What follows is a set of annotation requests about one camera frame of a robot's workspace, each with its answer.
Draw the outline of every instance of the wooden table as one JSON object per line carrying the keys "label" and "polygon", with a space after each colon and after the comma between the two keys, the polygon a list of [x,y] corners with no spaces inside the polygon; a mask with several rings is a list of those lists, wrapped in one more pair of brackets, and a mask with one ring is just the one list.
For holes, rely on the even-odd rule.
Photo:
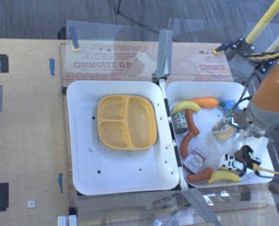
{"label": "wooden table", "polygon": [[[64,48],[63,40],[0,39],[1,58],[8,57],[8,72],[0,70],[0,225],[56,225],[58,216],[69,215],[76,190],[62,94]],[[260,188],[266,207],[217,209],[222,223],[258,214],[260,222],[279,225],[269,190]]]}

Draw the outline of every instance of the yellow banana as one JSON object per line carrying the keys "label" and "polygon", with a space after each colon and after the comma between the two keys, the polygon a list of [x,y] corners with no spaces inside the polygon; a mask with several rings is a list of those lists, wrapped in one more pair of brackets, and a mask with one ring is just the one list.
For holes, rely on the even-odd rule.
{"label": "yellow banana", "polygon": [[208,184],[212,184],[215,181],[219,180],[226,180],[230,182],[240,182],[241,178],[239,177],[238,174],[231,172],[231,171],[226,171],[226,170],[217,170],[214,171],[211,174],[210,179],[208,180]]}
{"label": "yellow banana", "polygon": [[178,102],[174,106],[172,114],[174,114],[175,112],[184,111],[184,110],[188,110],[188,109],[191,109],[193,111],[201,110],[200,106],[196,102],[193,102],[190,100],[184,100],[184,101]]}

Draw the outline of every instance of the toy sausage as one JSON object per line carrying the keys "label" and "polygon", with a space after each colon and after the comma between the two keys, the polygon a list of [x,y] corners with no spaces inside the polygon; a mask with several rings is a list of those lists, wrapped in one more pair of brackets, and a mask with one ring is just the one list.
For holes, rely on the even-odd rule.
{"label": "toy sausage", "polygon": [[190,140],[192,139],[192,137],[194,136],[194,132],[190,131],[189,133],[187,133],[181,141],[180,144],[180,154],[182,157],[187,157],[188,154],[188,143],[190,142]]}
{"label": "toy sausage", "polygon": [[203,180],[209,178],[211,176],[211,174],[213,173],[213,171],[214,170],[211,167],[208,167],[200,174],[188,175],[186,177],[186,179],[191,183],[200,182],[200,181],[203,181]]}
{"label": "toy sausage", "polygon": [[200,133],[200,131],[196,127],[194,120],[192,118],[192,115],[193,115],[193,110],[188,109],[185,113],[187,126],[195,135],[198,135]]}

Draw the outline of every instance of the clear plastic panel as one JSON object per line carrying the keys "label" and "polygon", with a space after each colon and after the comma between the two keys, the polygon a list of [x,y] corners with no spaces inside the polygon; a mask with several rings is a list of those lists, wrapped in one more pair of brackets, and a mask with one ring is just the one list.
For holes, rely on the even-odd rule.
{"label": "clear plastic panel", "polygon": [[151,81],[160,29],[68,21],[63,86],[76,80]]}
{"label": "clear plastic panel", "polygon": [[105,196],[76,196],[79,225],[88,226],[188,226],[188,225],[264,225],[279,226],[274,194],[267,185],[248,185],[200,189],[218,222],[200,212],[183,191],[142,192]]}
{"label": "clear plastic panel", "polygon": [[[179,66],[172,67],[170,79],[181,73],[184,74],[183,72],[186,71],[196,75],[196,77],[191,77],[191,80],[195,81],[234,81],[243,84],[256,65],[252,65],[247,59],[240,56],[236,49],[227,49],[225,53],[216,56],[212,54],[212,49],[228,42],[235,43],[238,39],[247,37],[255,24],[254,22],[244,21],[229,21],[226,23],[224,20],[170,19],[168,29],[173,32],[174,42],[180,42],[183,45],[189,43],[190,46],[198,45],[188,50],[187,62],[184,61],[184,65],[180,63]],[[265,52],[279,36],[279,24],[261,25],[267,32],[261,33],[254,41],[255,52]],[[181,52],[180,49],[173,50],[173,59],[177,59]],[[265,75],[259,73],[260,80]],[[188,81],[183,77],[183,75],[179,76],[181,81]],[[255,87],[258,78],[254,77],[251,83]],[[255,90],[253,91],[253,88],[251,88],[249,92],[252,95]]]}

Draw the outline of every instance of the gray carpet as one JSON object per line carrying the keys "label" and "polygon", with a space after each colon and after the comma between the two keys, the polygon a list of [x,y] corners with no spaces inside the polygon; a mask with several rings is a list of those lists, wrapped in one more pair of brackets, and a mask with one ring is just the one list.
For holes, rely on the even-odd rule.
{"label": "gray carpet", "polygon": [[[67,21],[135,26],[128,34],[133,40],[157,40],[157,30],[172,29],[180,42],[236,41],[247,36],[274,0],[122,0],[120,13],[115,13],[118,0],[0,0],[0,38],[57,39]],[[139,28],[139,25],[154,28]],[[138,38],[138,31],[144,36]],[[99,36],[91,31],[93,37]],[[279,35],[279,12],[254,45],[259,51]],[[241,57],[230,61],[236,82],[249,74]],[[279,128],[270,146],[279,155]],[[278,167],[279,160],[273,158]],[[273,181],[274,195],[279,196],[279,182]]]}

